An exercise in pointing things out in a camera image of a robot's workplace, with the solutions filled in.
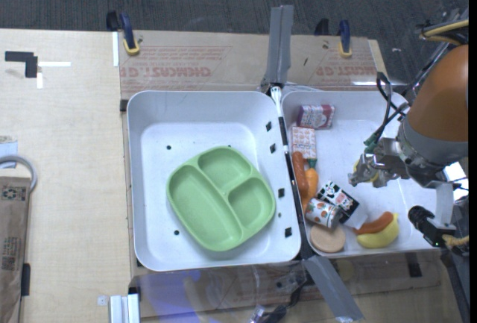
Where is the black cylinder on white bracket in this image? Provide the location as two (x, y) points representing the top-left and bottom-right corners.
(407, 181), (458, 248)

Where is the brown paper bag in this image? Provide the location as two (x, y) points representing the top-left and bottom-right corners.
(0, 175), (32, 323)

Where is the white can with fruit print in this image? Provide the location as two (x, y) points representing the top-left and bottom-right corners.
(304, 197), (343, 230)

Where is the white plastic tray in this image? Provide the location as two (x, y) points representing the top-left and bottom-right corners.
(279, 90), (454, 260)
(126, 90), (302, 272)

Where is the tan round biscuit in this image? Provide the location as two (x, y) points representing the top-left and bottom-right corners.
(309, 224), (347, 254)

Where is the yellow banana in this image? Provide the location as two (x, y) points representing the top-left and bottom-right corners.
(356, 213), (400, 250)

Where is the orange sausage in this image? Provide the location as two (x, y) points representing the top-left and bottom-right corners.
(291, 151), (310, 200)
(353, 211), (395, 236)

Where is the green divided plate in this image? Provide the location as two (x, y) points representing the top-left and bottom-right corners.
(165, 145), (277, 252)

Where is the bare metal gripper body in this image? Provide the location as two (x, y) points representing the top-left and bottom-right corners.
(366, 137), (414, 181)

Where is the yellow block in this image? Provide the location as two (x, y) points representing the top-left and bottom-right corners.
(353, 159), (379, 183)

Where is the black block with thin wires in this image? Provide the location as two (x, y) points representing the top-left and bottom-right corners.
(274, 272), (309, 293)

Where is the white and orange carton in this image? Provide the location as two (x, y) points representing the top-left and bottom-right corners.
(290, 126), (318, 160)

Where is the orange carrot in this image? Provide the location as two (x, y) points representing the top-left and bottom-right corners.
(302, 158), (320, 210)

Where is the brown cardboard board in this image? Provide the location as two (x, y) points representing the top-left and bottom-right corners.
(118, 29), (444, 319)

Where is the pink carton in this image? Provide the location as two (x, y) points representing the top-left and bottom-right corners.
(296, 104), (335, 130)

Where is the black and white cow carton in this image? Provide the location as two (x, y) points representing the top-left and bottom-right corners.
(316, 181), (368, 230)

